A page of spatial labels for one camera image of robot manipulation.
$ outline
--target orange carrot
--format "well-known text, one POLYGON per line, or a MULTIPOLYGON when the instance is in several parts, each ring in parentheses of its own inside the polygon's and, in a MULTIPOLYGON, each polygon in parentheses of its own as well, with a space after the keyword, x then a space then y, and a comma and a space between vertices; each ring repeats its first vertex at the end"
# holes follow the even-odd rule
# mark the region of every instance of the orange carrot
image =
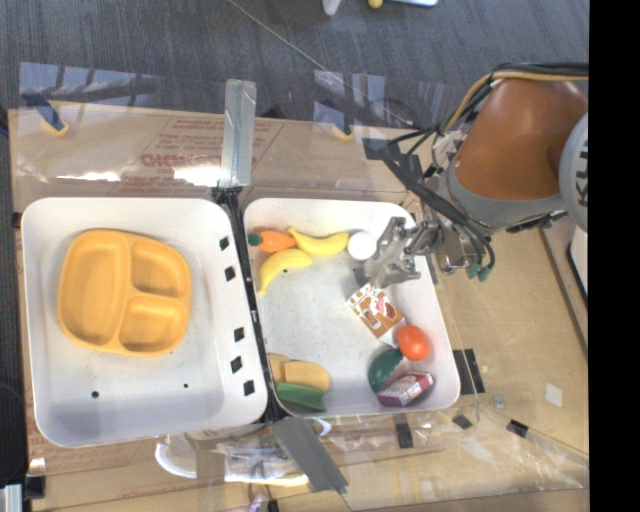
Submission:
POLYGON ((272 229, 251 233, 248 241, 249 245, 257 246, 264 252, 278 252, 296 246, 296 241, 292 236, 272 229))

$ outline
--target toy banana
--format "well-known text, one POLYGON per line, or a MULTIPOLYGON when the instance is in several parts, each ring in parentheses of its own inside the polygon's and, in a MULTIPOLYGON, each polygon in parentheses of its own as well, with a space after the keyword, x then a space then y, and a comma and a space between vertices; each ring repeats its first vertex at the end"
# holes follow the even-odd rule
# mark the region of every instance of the toy banana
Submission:
POLYGON ((269 283, 283 270, 292 267, 306 267, 311 265, 312 261, 311 256, 296 248, 274 252, 260 265, 260 289, 258 293, 265 293, 269 283))
POLYGON ((291 227, 287 231, 295 238, 298 247, 312 256, 333 256, 343 251, 349 243, 349 233, 346 231, 325 238, 315 238, 298 233, 291 227))

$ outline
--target toy tomato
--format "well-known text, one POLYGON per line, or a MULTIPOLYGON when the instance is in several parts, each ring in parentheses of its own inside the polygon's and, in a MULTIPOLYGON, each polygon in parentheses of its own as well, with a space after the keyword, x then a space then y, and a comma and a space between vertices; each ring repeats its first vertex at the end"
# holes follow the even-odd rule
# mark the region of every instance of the toy tomato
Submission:
POLYGON ((415 325, 403 325, 396 333, 398 349, 411 361, 420 361, 429 355, 431 346, 427 335, 415 325))

